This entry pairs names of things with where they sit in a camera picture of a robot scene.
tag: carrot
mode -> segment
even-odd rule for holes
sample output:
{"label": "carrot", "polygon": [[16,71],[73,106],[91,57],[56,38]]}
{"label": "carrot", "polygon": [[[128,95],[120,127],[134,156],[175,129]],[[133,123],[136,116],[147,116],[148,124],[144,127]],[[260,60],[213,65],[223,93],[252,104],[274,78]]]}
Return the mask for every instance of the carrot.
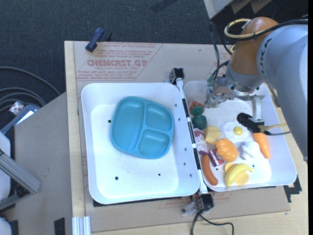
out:
{"label": "carrot", "polygon": [[266,135],[262,132],[259,133],[253,133],[253,137],[255,141],[259,144],[260,149],[264,156],[267,159],[270,159],[270,152],[269,152],[269,146],[268,146],[268,140],[266,138]]}
{"label": "carrot", "polygon": [[201,167],[202,167],[202,171],[203,171],[206,179],[209,181],[209,183],[213,186],[217,185],[217,183],[219,181],[217,180],[217,178],[214,176],[213,172],[211,171],[210,158],[208,155],[202,156]]}

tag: black clip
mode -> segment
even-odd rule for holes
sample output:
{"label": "black clip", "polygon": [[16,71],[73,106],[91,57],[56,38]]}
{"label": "black clip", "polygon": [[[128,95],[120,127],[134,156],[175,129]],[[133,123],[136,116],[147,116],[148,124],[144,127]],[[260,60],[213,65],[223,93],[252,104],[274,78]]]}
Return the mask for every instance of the black clip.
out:
{"label": "black clip", "polygon": [[95,31],[91,41],[89,42],[89,44],[86,46],[85,49],[90,51],[90,52],[93,52],[94,49],[96,49],[96,47],[98,46],[97,42],[102,38],[103,34],[104,34],[104,29],[98,28]]}

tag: white tray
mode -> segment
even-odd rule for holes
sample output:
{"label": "white tray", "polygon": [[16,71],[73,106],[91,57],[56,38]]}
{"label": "white tray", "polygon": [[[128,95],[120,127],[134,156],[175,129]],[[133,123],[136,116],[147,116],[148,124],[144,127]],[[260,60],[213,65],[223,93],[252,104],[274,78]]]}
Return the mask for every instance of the white tray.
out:
{"label": "white tray", "polygon": [[[159,159],[117,150],[109,120],[118,102],[138,96],[167,107],[174,117],[173,141]],[[179,90],[169,83],[92,83],[81,95],[88,161],[89,191],[101,204],[189,196],[199,177]]]}
{"label": "white tray", "polygon": [[[193,101],[197,101],[204,105],[207,93],[207,82],[188,82],[184,87],[184,92],[188,106]],[[267,88],[262,85],[259,90],[253,93],[253,95],[265,96],[261,100],[261,117],[265,121],[265,125],[278,124],[278,117]],[[205,108],[203,115],[206,116],[208,125],[215,125],[220,129],[225,122],[236,121],[237,115],[241,112],[252,116],[252,104],[250,101],[242,101],[240,99],[228,100],[222,102],[217,108]],[[274,131],[276,133],[282,132],[281,128],[280,130],[274,129]],[[292,184],[296,179],[297,173],[285,137],[279,135],[267,136],[267,138],[271,151],[271,158],[269,160],[260,153],[258,157],[249,160],[245,160],[239,155],[233,162],[234,164],[246,163],[250,167],[254,166],[255,170],[254,172],[249,173],[249,181],[245,185],[237,186],[232,184],[230,187],[227,187],[224,181],[225,164],[214,167],[211,162],[210,167],[213,174],[218,179],[218,184],[213,186],[205,177],[203,177],[204,182],[214,191],[230,191]],[[253,140],[253,136],[250,133],[243,142]],[[239,153],[242,152],[241,145],[243,142],[235,143]]]}

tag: toy carrot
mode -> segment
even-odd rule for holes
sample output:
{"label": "toy carrot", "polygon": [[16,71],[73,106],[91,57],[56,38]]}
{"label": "toy carrot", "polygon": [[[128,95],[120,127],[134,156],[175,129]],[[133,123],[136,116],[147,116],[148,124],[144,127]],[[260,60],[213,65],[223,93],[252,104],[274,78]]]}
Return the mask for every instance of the toy carrot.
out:
{"label": "toy carrot", "polygon": [[267,159],[270,159],[270,152],[269,152],[268,140],[266,138],[266,135],[262,132],[259,132],[259,133],[253,133],[253,137],[255,141],[259,144],[260,149],[263,152],[264,156]]}

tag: yellow banana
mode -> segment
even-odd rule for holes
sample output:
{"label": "yellow banana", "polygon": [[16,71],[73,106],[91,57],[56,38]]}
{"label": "yellow banana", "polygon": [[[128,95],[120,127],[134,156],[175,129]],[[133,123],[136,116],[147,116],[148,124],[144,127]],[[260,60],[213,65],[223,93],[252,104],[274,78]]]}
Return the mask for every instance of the yellow banana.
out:
{"label": "yellow banana", "polygon": [[254,171],[253,168],[250,168],[247,164],[234,164],[231,168],[228,169],[225,177],[226,186],[230,186],[236,179],[236,177],[244,171]]}

